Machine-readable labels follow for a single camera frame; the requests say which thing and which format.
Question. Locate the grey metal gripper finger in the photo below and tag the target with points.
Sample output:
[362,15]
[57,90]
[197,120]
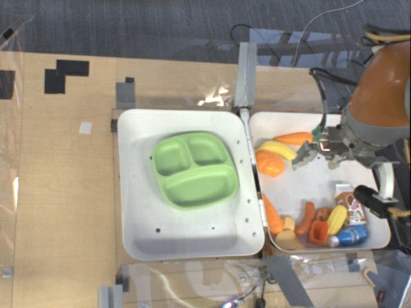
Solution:
[336,163]
[304,156]

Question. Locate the brown doughnut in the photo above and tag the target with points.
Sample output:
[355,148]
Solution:
[322,213]

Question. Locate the brown and white carton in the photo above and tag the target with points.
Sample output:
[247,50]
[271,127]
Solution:
[354,212]

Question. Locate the blue bottle with white cap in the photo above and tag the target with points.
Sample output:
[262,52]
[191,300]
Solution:
[351,236]

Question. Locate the red-brown sausage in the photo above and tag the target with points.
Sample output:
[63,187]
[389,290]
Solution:
[306,220]

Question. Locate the green divided plate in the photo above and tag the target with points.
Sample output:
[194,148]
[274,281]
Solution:
[196,188]

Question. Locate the yellow banana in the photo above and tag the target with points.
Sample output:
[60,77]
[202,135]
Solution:
[277,148]

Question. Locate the orange croissant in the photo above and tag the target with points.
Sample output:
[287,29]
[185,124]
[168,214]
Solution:
[271,165]

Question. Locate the black cylinder on white bracket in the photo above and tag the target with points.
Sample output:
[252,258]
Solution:
[369,199]

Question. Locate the orange carrot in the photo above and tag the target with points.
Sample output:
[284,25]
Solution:
[273,215]
[293,138]

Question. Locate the orange-red cup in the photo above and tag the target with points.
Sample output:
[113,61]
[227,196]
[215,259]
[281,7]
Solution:
[318,233]

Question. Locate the tan bread slice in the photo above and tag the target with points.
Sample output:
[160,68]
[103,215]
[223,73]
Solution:
[289,240]

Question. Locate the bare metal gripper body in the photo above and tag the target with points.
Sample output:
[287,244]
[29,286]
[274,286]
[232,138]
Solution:
[334,144]

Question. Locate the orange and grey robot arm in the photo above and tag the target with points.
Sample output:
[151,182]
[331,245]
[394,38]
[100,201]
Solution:
[379,85]

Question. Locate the white plastic tray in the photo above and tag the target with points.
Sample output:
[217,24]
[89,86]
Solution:
[308,184]
[192,236]

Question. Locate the tan bread piece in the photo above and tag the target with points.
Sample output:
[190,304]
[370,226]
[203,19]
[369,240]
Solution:
[289,223]

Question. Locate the yellow corn cob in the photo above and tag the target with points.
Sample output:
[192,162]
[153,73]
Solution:
[337,219]

